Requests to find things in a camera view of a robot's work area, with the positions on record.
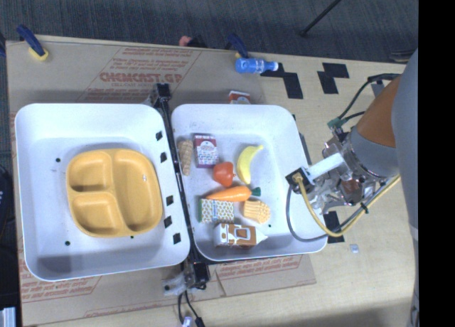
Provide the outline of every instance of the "white tray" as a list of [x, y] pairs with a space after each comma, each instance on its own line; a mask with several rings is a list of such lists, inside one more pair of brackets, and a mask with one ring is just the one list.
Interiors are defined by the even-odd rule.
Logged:
[[[30, 104], [16, 115], [16, 146], [25, 261], [39, 279], [165, 267], [188, 256], [190, 242], [166, 130], [155, 109], [143, 104]], [[140, 151], [151, 160], [163, 217], [153, 230], [134, 238], [91, 237], [71, 217], [66, 168], [81, 152], [115, 147]]]
[[[213, 180], [213, 170], [196, 168], [193, 161], [190, 175], [183, 176], [195, 243], [203, 256], [224, 262], [318, 252], [324, 248], [326, 238], [300, 242], [291, 235], [287, 225], [289, 184], [285, 176], [299, 167], [308, 166], [308, 162], [295, 120], [286, 109], [261, 104], [184, 104], [173, 111], [171, 122], [176, 144], [182, 139], [192, 139], [194, 134], [212, 134], [217, 141], [220, 161], [231, 161], [234, 165], [247, 145], [264, 145], [252, 162], [251, 186], [261, 188], [259, 199], [271, 208], [272, 216], [269, 222], [259, 225], [242, 217], [240, 204], [235, 205], [236, 222], [255, 225], [268, 236], [249, 250], [214, 247], [214, 225], [197, 220], [198, 200], [223, 188]], [[323, 233], [312, 219], [301, 195], [292, 193], [290, 214], [293, 228], [300, 237], [312, 238]]]

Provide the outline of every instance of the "robotic arm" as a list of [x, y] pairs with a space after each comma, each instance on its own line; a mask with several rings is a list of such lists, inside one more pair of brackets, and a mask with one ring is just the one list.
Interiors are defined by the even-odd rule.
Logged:
[[[409, 226], [414, 240], [416, 279], [408, 326], [419, 325], [419, 251], [417, 199], [417, 91], [418, 50], [402, 75], [368, 79], [390, 83], [375, 98], [358, 123], [344, 132], [342, 116], [329, 122], [333, 137], [326, 142], [324, 160], [300, 168], [288, 176], [293, 190], [301, 193], [315, 221], [327, 235], [340, 236], [368, 211], [385, 191], [401, 178]], [[341, 232], [328, 230], [314, 209], [323, 213], [338, 205], [360, 204], [358, 212]]]

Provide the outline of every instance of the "table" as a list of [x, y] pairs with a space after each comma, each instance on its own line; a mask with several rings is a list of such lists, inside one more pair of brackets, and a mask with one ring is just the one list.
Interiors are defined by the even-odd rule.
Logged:
[[[126, 93], [130, 93], [128, 101], [141, 102], [143, 90], [148, 90], [148, 87], [140, 87], [140, 82], [136, 87], [103, 90], [102, 78], [109, 80], [109, 73], [120, 75], [122, 67], [129, 66], [138, 73], [155, 70], [157, 80], [169, 82], [173, 91], [170, 102], [173, 108], [184, 102], [220, 103], [225, 101], [226, 91], [232, 89], [250, 92], [253, 103], [277, 104], [288, 109], [304, 135], [313, 163], [322, 159], [323, 144], [331, 138], [326, 123], [344, 110], [366, 77], [404, 70], [400, 64], [251, 53], [257, 58], [282, 63], [288, 73], [297, 73], [304, 98], [289, 99], [281, 78], [235, 73], [232, 51], [89, 41], [93, 44], [90, 52], [81, 53], [78, 48], [87, 41], [47, 36], [39, 36], [39, 39], [43, 46], [49, 45], [53, 49], [50, 58], [40, 65], [27, 56], [25, 43], [8, 43], [11, 123], [14, 113], [32, 102], [96, 102], [99, 99], [118, 102]], [[141, 50], [145, 50], [143, 53], [148, 50], [167, 50], [170, 53], [169, 50], [176, 50], [180, 63], [160, 64], [155, 60], [155, 68], [148, 69], [146, 66], [151, 65], [150, 61], [126, 64], [121, 61], [124, 58], [119, 56], [116, 45], [124, 45], [132, 53]], [[100, 69], [97, 58], [103, 58], [101, 54], [107, 48], [113, 50], [111, 60], [105, 60]], [[71, 58], [68, 65], [49, 70], [62, 55]], [[95, 74], [90, 74], [91, 82], [87, 81], [88, 73]], [[327, 78], [333, 79], [328, 81], [328, 87], [323, 87], [321, 79]], [[364, 91], [351, 113], [364, 110], [373, 98], [372, 90]], [[354, 124], [355, 120], [352, 120], [345, 128]], [[340, 220], [351, 212], [347, 208], [337, 210]], [[314, 271], [316, 283], [305, 279], [301, 286], [213, 297], [195, 301], [193, 307], [207, 326], [301, 326], [304, 323], [306, 326], [404, 326], [414, 285], [414, 253], [401, 185], [384, 195], [370, 214], [364, 216], [344, 238], [345, 242], [329, 244], [321, 252], [309, 255], [309, 268]], [[142, 282], [141, 275], [136, 274], [131, 282]], [[110, 290], [107, 286], [106, 292], [115, 294], [115, 285]], [[38, 323], [40, 319], [37, 318], [33, 324], [45, 326], [57, 321], [52, 326], [178, 326], [175, 305], [161, 308], [138, 305], [137, 308], [125, 309], [124, 313], [94, 313], [94, 318], [64, 321], [59, 315], [71, 310], [72, 302], [63, 300], [68, 300], [68, 304], [61, 304], [66, 311], [47, 306], [41, 313], [51, 315], [53, 319], [41, 318], [47, 322]], [[30, 304], [23, 300], [22, 306], [23, 315], [32, 323], [27, 314]]]

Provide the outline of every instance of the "gray carpet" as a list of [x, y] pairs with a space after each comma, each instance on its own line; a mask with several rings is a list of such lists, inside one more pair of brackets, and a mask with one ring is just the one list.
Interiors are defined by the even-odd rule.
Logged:
[[[0, 31], [18, 40], [22, 23], [39, 34], [169, 45], [201, 35], [211, 48], [235, 32], [249, 51], [379, 62], [417, 47], [418, 0], [343, 0], [301, 38], [332, 1], [0, 0]], [[11, 171], [6, 81], [0, 58], [0, 165]]]

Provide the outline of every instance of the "red object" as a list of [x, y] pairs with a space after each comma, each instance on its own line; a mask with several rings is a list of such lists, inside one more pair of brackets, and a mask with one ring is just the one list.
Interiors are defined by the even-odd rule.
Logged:
[[218, 163], [213, 167], [213, 179], [225, 187], [232, 185], [234, 178], [234, 164], [230, 161]]

